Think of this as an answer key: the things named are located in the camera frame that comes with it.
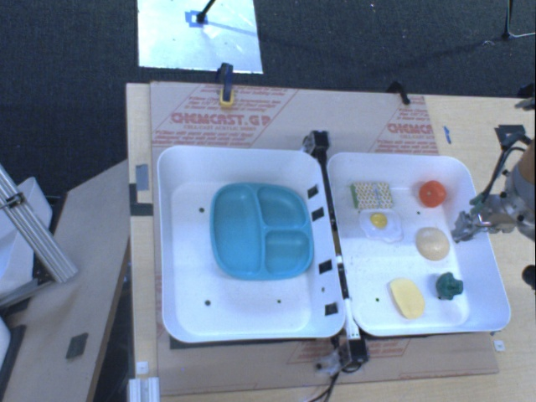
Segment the blue plate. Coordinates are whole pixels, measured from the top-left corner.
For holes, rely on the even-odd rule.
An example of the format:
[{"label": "blue plate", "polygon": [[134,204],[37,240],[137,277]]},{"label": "blue plate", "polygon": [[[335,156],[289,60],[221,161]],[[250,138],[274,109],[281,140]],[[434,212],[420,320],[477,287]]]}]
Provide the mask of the blue plate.
[{"label": "blue plate", "polygon": [[264,183],[233,183],[212,201],[210,237],[218,265],[245,280],[291,278],[312,262],[311,221],[294,191]]}]

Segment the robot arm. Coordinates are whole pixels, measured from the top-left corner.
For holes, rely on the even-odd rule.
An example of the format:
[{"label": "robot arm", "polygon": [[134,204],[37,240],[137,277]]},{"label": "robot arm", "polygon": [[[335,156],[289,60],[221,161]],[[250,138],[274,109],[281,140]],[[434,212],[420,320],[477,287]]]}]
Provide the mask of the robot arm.
[{"label": "robot arm", "polygon": [[[511,172],[503,172],[508,155],[514,150],[523,150],[513,146],[517,140],[529,143],[528,148]],[[504,190],[500,194],[490,194],[501,172],[507,178]],[[452,231],[456,243],[470,240],[478,232],[507,233],[515,228],[534,241],[534,141],[522,135],[503,145],[491,182],[470,204],[473,208],[469,213],[460,212]]]}]

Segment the white plastic tray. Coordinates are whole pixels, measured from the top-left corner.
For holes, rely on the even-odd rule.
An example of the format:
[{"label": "white plastic tray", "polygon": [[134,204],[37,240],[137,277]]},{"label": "white plastic tray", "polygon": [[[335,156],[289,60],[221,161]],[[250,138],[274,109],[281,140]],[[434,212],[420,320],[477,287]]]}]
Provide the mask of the white plastic tray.
[{"label": "white plastic tray", "polygon": [[[225,274],[210,243],[214,194],[229,183],[270,183],[296,191],[312,221],[312,265],[291,279],[244,281]],[[162,247],[162,316],[187,343],[271,338],[326,338],[345,312],[322,172],[303,152],[176,146],[157,164]],[[308,189],[318,194],[308,198]],[[319,265],[331,261],[332,269]]]},{"label": "white plastic tray", "polygon": [[[386,337],[453,332],[497,331],[510,320],[510,306],[487,234],[454,243],[451,230],[469,200],[476,196],[466,167],[451,157],[339,153],[328,164],[338,235],[341,241],[352,313],[370,334]],[[420,204],[419,187],[429,180],[443,183],[446,201],[430,209]],[[358,223],[350,186],[355,182],[386,182],[400,216],[404,238],[392,244],[367,239]],[[417,231],[441,229],[451,243],[439,261],[422,257],[415,247]],[[438,299],[437,277],[452,272],[463,280],[464,292],[452,301]],[[415,320],[400,315],[389,293],[398,277],[411,279],[425,298],[425,312]]]}]

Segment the wooden board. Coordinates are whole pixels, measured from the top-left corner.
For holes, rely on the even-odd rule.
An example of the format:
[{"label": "wooden board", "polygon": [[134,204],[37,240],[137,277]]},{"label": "wooden board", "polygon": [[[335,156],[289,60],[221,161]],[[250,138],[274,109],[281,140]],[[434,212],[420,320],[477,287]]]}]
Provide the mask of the wooden board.
[{"label": "wooden board", "polygon": [[[93,400],[129,256],[127,171],[123,162],[69,192],[55,238],[80,271],[8,317],[27,329],[5,402]],[[66,359],[84,333],[83,354]]]},{"label": "wooden board", "polygon": [[[330,97],[338,99],[338,93]],[[425,98],[435,139],[439,152],[457,157],[470,169],[477,190],[482,189],[500,153],[493,128],[498,124],[523,124],[533,137],[533,117],[527,112],[514,109],[518,102],[513,99],[488,99],[472,97],[427,96]],[[150,133],[138,129],[150,130],[147,120],[149,105],[149,85],[127,86],[129,150],[136,149],[136,165],[150,164]],[[447,126],[451,143],[446,140],[443,127]],[[143,193],[147,202],[151,199]],[[135,360],[149,362],[149,374],[157,375],[156,326],[154,326],[155,302],[152,298],[154,285],[153,239],[148,231],[152,226],[152,217],[133,218],[137,238],[133,242],[133,280],[138,284],[139,293],[134,299],[135,316]],[[536,326],[533,319],[534,295],[521,280],[522,269],[533,259],[534,244],[522,235],[500,234],[492,237],[492,245],[497,262],[502,272],[508,298],[512,305],[512,320],[505,330],[492,339],[504,343],[506,350],[497,353],[500,373],[492,375],[474,375],[463,378],[434,378],[412,380],[411,376],[400,377],[401,380],[382,383],[361,383],[339,385],[333,392],[333,401],[356,400],[510,400],[515,394],[516,400],[532,400],[536,384],[530,371],[536,367]],[[416,376],[424,376],[425,371]],[[162,400],[174,401],[272,401],[272,400],[308,400],[319,394],[322,388],[299,387],[294,389],[271,389],[210,394],[192,394],[184,396],[166,396]]]}]

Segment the toy food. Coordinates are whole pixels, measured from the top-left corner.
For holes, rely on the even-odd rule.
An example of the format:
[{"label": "toy food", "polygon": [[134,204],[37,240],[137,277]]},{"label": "toy food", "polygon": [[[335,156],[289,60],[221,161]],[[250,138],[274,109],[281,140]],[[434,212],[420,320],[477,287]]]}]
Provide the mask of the toy food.
[{"label": "toy food", "polygon": [[441,274],[435,284],[439,299],[452,301],[454,296],[463,292],[463,281],[454,278],[451,272]]},{"label": "toy food", "polygon": [[441,260],[448,255],[451,244],[446,235],[437,228],[421,228],[415,237],[417,250],[426,259]]},{"label": "toy food", "polygon": [[414,320],[422,316],[425,311],[425,298],[419,287],[407,279],[397,278],[389,283],[394,303],[405,318]]},{"label": "toy food", "polygon": [[419,189],[419,199],[426,207],[437,207],[445,198],[445,187],[436,180],[426,182]]},{"label": "toy food", "polygon": [[350,189],[353,206],[358,210],[393,208],[393,197],[388,183],[356,182]]},{"label": "toy food", "polygon": [[359,225],[371,240],[394,243],[404,238],[402,220],[391,209],[362,210],[359,213]]}]

